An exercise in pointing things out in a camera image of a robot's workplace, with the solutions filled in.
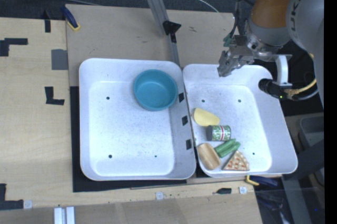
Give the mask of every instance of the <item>table surface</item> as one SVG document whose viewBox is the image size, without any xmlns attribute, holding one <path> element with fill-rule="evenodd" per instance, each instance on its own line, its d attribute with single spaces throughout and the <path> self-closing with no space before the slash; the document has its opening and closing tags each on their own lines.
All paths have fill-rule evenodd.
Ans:
<svg viewBox="0 0 337 224">
<path fill-rule="evenodd" d="M 167 60 L 169 55 L 153 46 L 160 43 L 162 37 L 149 9 L 75 5 L 69 8 L 81 25 L 79 32 L 70 31 L 64 21 L 51 21 L 51 32 L 46 33 L 43 20 L 0 18 L 0 40 L 27 38 L 29 42 L 24 46 L 10 45 L 9 56 L 0 57 L 0 183 L 7 184 L 6 200 L 31 200 L 33 208 L 89 206 L 150 202 L 160 191 L 164 199 L 178 199 L 174 206 L 179 204 L 179 210 L 185 208 L 184 213 L 191 210 L 191 204 L 208 197 L 212 208 L 219 204 L 219 199 L 228 201 L 227 205 L 232 204 L 233 210 L 241 206 L 246 211 L 240 214 L 243 221 L 261 223 L 253 186 L 242 177 L 192 177 L 183 186 L 73 193 L 69 89 L 78 85 L 77 68 L 81 61 L 89 57 L 110 57 L 104 49 L 100 50 L 100 43 L 107 44 L 108 40 L 118 46 L 112 48 L 113 58 L 135 59 L 141 55 L 140 59 Z M 104 19 L 110 19 L 113 24 L 93 19 L 94 25 L 90 25 L 81 18 L 84 10 L 108 13 L 110 18 L 108 15 Z M 232 14 L 185 11 L 168 11 L 168 14 L 170 20 L 183 25 L 176 34 L 181 67 L 190 63 L 216 64 L 223 49 L 222 39 L 234 23 Z M 118 17 L 118 22 L 111 17 Z M 129 26 L 137 29 L 129 31 Z M 107 30 L 106 27 L 110 28 L 108 36 L 100 35 L 100 30 Z M 96 28 L 101 29 L 93 36 Z M 120 45 L 125 45 L 129 53 Z M 166 42 L 160 45 L 166 49 Z M 55 49 L 68 50 L 69 70 L 52 70 L 51 50 Z M 54 87 L 54 98 L 64 99 L 64 105 L 46 104 L 46 86 Z M 239 194 L 241 186 L 246 187 L 248 194 Z M 220 188 L 232 188 L 232 195 L 221 198 L 214 195 Z"/>
</svg>

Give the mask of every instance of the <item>wooden table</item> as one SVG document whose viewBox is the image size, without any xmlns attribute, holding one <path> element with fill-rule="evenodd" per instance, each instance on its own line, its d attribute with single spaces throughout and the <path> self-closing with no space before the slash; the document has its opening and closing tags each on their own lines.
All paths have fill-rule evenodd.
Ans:
<svg viewBox="0 0 337 224">
<path fill-rule="evenodd" d="M 111 56 L 106 53 L 109 45 L 100 49 L 100 43 L 106 44 L 111 37 L 119 45 L 112 48 L 114 58 L 133 59 L 140 55 L 140 59 L 166 60 L 168 54 L 151 46 L 158 44 L 161 37 L 149 9 L 69 8 L 81 25 L 79 32 L 67 29 L 65 21 L 51 21 L 51 32 L 46 33 L 43 20 L 0 18 L 0 40 L 28 39 L 28 45 L 10 45 L 9 56 L 0 57 L 0 183 L 7 184 L 6 200 L 31 200 L 33 204 L 33 210 L 0 212 L 0 222 L 16 219 L 16 223 L 24 223 L 34 218 L 48 223 L 52 221 L 51 208 L 76 206 L 76 220 L 81 219 L 80 223 L 92 223 L 90 219 L 94 217 L 95 223 L 100 223 L 97 217 L 105 223 L 104 219 L 111 219 L 112 212 L 116 212 L 114 217 L 119 223 L 150 223 L 146 219 L 163 217 L 161 213 L 169 209 L 168 219 L 172 223 L 175 223 L 172 216 L 180 219 L 179 223 L 205 223 L 210 219 L 215 222 L 224 218 L 226 223 L 238 220 L 261 223 L 254 189 L 242 177 L 216 180 L 192 177 L 183 186 L 73 192 L 69 89 L 78 85 L 78 64 L 88 57 Z M 101 14 L 115 14 L 104 15 L 113 21 L 107 36 L 100 34 L 107 26 L 102 16 L 92 17 L 93 24 L 81 19 L 85 9 L 96 12 L 95 8 Z M 222 39 L 233 26 L 232 15 L 180 11 L 168 14 L 172 21 L 183 25 L 176 34 L 181 44 L 181 67 L 191 62 L 217 63 Z M 128 26 L 136 29 L 128 32 Z M 97 28 L 100 28 L 98 35 L 89 37 Z M 75 39 L 85 40 L 81 49 Z M 135 44 L 137 48 L 130 53 L 121 49 L 121 45 Z M 144 47 L 152 53 L 148 55 Z M 215 47 L 215 52 L 210 52 L 209 47 Z M 69 70 L 52 70 L 51 51 L 56 49 L 68 50 Z M 64 99 L 64 105 L 46 104 L 46 86 L 54 88 L 54 98 Z M 246 187 L 247 194 L 239 194 L 241 186 Z M 214 194 L 220 188 L 232 188 L 232 194 Z M 161 192 L 164 199 L 157 201 L 156 192 Z M 165 222 L 163 218 L 160 223 L 171 223 L 168 219 Z"/>
</svg>

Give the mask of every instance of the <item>black clip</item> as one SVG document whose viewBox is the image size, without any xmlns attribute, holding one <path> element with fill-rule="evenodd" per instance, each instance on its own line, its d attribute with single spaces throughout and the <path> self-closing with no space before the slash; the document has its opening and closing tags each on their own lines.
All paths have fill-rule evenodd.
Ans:
<svg viewBox="0 0 337 224">
<path fill-rule="evenodd" d="M 170 21 L 165 21 L 163 23 L 163 27 L 164 27 L 164 30 L 165 30 L 165 34 L 171 36 L 171 41 L 173 43 L 177 43 L 177 39 L 175 37 L 175 32 L 177 32 L 179 30 L 179 28 L 181 27 L 181 24 L 173 23 L 173 22 L 170 22 Z"/>
</svg>

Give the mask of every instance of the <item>black mat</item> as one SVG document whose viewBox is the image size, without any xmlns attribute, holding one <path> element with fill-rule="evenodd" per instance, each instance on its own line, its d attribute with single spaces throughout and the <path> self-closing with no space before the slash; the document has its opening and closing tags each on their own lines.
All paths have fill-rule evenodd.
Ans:
<svg viewBox="0 0 337 224">
<path fill-rule="evenodd" d="M 70 87 L 73 192 L 104 191 L 120 188 L 166 186 L 185 184 L 186 180 L 132 180 L 132 181 L 93 181 L 86 177 L 80 167 L 80 99 L 78 86 Z"/>
</svg>

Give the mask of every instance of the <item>white tray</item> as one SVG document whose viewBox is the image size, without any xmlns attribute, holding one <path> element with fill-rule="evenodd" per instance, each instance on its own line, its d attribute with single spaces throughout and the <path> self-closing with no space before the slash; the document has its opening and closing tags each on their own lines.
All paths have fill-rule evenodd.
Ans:
<svg viewBox="0 0 337 224">
<path fill-rule="evenodd" d="M 215 170 L 202 170 L 210 177 L 248 174 L 292 173 L 298 160 L 278 99 L 262 92 L 258 83 L 271 79 L 267 69 L 247 65 L 227 77 L 219 77 L 218 65 L 192 64 L 183 70 L 190 115 L 195 108 L 207 110 L 220 118 L 220 125 L 229 125 L 232 138 L 241 143 L 241 151 L 250 163 L 250 171 L 222 171 L 229 156 Z M 195 144 L 208 142 L 206 128 L 191 116 Z M 213 147 L 221 142 L 209 142 Z"/>
<path fill-rule="evenodd" d="M 133 81 L 148 69 L 177 83 L 176 102 L 151 112 L 137 103 Z M 90 179 L 186 179 L 196 168 L 181 69 L 172 62 L 88 59 L 80 66 L 81 169 Z"/>
</svg>

